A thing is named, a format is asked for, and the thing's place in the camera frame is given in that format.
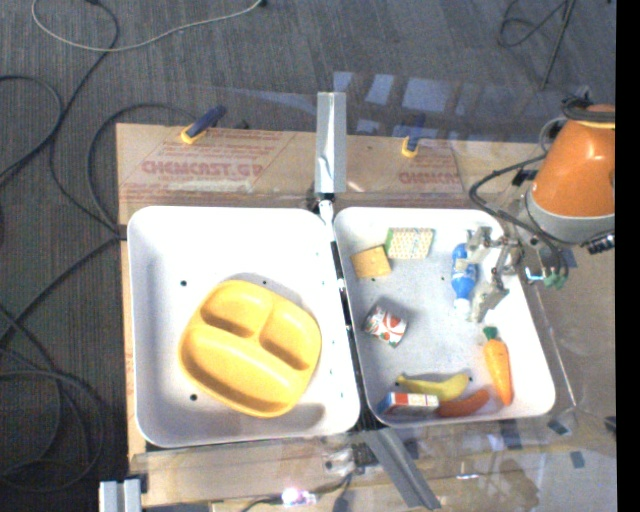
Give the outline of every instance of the cardboard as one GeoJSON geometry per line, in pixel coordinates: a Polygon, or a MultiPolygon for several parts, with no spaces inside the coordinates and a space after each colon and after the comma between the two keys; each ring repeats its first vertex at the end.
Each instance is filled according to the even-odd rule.
{"type": "MultiPolygon", "coordinates": [[[[116,126],[121,224],[150,205],[293,206],[313,195],[315,133],[211,128],[189,145],[180,138],[183,128],[116,126]]],[[[413,158],[401,148],[399,138],[347,136],[341,199],[463,196],[447,141],[423,139],[413,158]]]]}

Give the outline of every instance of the gray carpet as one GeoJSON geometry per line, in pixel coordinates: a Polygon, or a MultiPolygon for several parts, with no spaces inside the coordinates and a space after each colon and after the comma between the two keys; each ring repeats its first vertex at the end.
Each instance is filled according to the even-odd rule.
{"type": "MultiPolygon", "coordinates": [[[[251,5],[101,2],[118,21],[116,48],[251,5]]],[[[273,0],[105,54],[45,34],[31,0],[4,2],[0,509],[97,510],[97,483],[127,475],[120,262],[111,230],[115,120],[182,125],[224,104],[219,126],[314,131],[316,93],[336,90],[347,93],[349,133],[399,135],[424,113],[425,137],[535,142],[568,95],[588,91],[595,102],[615,103],[615,2],[576,2],[546,84],[562,10],[535,25],[559,3],[521,0],[510,15],[523,22],[501,32],[509,3],[273,0]],[[63,108],[73,102],[33,153],[55,126],[56,96],[63,108]],[[140,104],[147,106],[131,108],[140,104]]],[[[114,40],[113,19],[99,6],[41,0],[36,7],[61,37],[98,48],[114,40]]]]}

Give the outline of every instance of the blue clamp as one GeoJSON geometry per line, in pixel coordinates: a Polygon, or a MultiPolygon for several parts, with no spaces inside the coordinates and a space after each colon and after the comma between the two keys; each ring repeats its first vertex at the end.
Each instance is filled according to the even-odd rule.
{"type": "Polygon", "coordinates": [[[418,141],[422,135],[422,128],[427,120],[424,114],[416,116],[415,123],[409,129],[409,135],[402,141],[402,154],[408,158],[413,158],[418,154],[418,141]]]}
{"type": "Polygon", "coordinates": [[[195,123],[187,126],[182,130],[182,132],[180,132],[182,141],[187,144],[193,144],[205,134],[207,128],[211,128],[218,124],[218,121],[220,121],[226,113],[227,109],[222,105],[213,107],[195,123]]]}

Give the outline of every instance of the white tray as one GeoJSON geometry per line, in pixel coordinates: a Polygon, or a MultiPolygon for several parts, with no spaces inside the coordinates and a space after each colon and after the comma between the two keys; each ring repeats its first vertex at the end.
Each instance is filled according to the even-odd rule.
{"type": "MultiPolygon", "coordinates": [[[[424,426],[541,415],[555,402],[555,388],[531,313],[517,276],[505,276],[509,295],[490,310],[482,324],[461,320],[454,314],[451,288],[451,252],[465,242],[467,230],[493,228],[492,238],[502,234],[498,222],[479,210],[352,207],[336,215],[334,227],[344,270],[354,324],[358,359],[369,407],[388,391],[400,391],[395,380],[401,373],[434,379],[466,371],[472,377],[467,391],[490,387],[481,344],[482,329],[498,328],[507,343],[512,369],[514,400],[501,407],[495,395],[472,416],[442,419],[383,416],[390,426],[424,426]],[[392,272],[375,279],[356,277],[349,257],[384,244],[390,227],[423,227],[435,230],[429,256],[424,260],[391,260],[392,272]],[[392,348],[362,330],[367,313],[380,304],[408,321],[400,344],[392,348]]],[[[498,250],[480,268],[484,279],[495,265],[498,250]]]]}
{"type": "Polygon", "coordinates": [[[351,428],[360,412],[327,232],[301,209],[152,206],[128,226],[136,420],[160,447],[317,436],[351,428]],[[289,413],[234,411],[191,384],[178,365],[183,328],[221,281],[246,279],[309,311],[320,360],[289,413]]]}

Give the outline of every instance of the yellow plastic plate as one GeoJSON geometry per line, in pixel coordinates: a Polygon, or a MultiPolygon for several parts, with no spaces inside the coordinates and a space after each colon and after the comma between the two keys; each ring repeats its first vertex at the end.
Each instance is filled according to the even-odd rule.
{"type": "Polygon", "coordinates": [[[305,310],[256,284],[228,280],[196,309],[178,358],[186,375],[214,398],[272,418],[296,405],[321,346],[318,324],[305,310]]]}

